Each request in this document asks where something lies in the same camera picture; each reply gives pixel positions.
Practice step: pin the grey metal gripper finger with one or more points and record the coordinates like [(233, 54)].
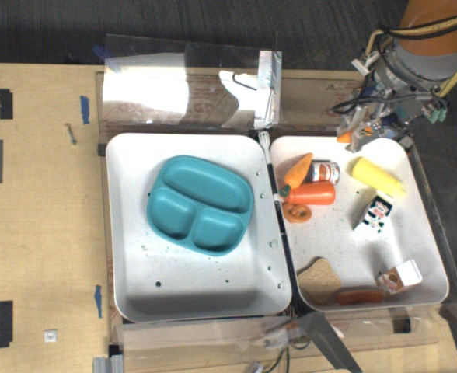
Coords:
[(357, 120), (362, 141)]

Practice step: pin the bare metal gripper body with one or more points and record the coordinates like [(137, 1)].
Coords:
[(401, 91)]

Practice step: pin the small orange toy piece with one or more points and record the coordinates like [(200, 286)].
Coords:
[(344, 136)]

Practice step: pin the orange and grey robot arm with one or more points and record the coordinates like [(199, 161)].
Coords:
[(434, 10)]

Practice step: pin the red and white can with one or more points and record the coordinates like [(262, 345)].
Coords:
[(325, 172)]

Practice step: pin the orange carrot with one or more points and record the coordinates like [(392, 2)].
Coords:
[(297, 172)]

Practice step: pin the black and white carton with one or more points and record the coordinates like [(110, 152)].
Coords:
[(374, 215)]

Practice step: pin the orange pretzel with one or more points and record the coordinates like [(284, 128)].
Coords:
[(296, 213)]

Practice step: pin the white plastic tray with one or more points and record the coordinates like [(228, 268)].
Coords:
[(197, 278), (337, 247)]

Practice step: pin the brown and white carton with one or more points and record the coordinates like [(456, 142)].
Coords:
[(401, 276)]

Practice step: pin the tan bread slice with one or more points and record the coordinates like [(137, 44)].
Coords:
[(318, 281)]

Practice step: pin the brown sausage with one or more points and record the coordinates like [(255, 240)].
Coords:
[(360, 297)]

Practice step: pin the blue divided plate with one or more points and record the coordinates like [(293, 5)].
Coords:
[(201, 204)]

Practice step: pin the small metal screw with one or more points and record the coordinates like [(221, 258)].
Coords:
[(71, 134)]

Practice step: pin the small white square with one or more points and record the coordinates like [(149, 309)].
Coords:
[(50, 335)]

